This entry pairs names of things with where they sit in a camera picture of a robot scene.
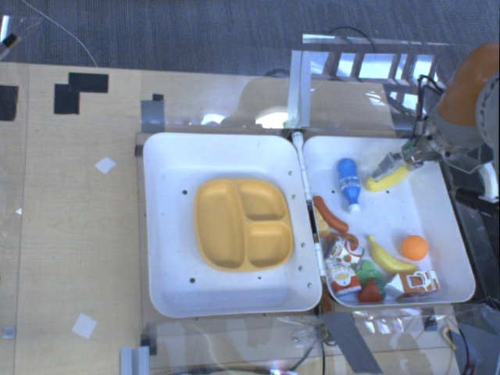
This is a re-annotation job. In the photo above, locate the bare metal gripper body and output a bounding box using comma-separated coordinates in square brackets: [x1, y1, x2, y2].
[402, 137, 445, 170]

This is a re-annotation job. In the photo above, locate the yellow banana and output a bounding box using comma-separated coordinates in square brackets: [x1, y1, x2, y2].
[366, 234, 419, 275]
[364, 165, 409, 193]

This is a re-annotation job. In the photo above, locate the blue bottle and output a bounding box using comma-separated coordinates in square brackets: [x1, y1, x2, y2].
[336, 157, 363, 213]

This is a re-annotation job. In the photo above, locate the white plastic tray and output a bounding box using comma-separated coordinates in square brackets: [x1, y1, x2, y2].
[302, 134, 477, 309]
[142, 131, 323, 319]

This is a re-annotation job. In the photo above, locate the thin black and white rod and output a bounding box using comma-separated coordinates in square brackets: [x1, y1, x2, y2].
[291, 130, 327, 277]

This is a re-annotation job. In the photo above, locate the orange ball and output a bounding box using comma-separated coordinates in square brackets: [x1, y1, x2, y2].
[401, 234, 430, 262]

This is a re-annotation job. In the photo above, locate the yellow bread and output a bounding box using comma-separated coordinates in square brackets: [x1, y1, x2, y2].
[313, 208, 331, 238]

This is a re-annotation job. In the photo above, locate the red and white carton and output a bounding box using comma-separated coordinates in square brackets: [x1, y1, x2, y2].
[323, 235, 366, 271]
[324, 265, 363, 298]

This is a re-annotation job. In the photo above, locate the green broccoli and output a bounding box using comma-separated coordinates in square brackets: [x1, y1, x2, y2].
[355, 259, 386, 288]

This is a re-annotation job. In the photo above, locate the orange and white carton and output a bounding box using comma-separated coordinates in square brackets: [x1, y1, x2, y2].
[384, 269, 441, 301]

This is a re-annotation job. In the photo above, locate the red strawberry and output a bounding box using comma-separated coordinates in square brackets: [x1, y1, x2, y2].
[356, 279, 388, 304]

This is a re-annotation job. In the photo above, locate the yellow divided plate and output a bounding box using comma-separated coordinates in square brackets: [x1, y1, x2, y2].
[193, 177, 295, 273]

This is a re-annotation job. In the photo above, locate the black cylinder on white bracket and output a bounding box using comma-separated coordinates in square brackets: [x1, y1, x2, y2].
[454, 161, 500, 214]

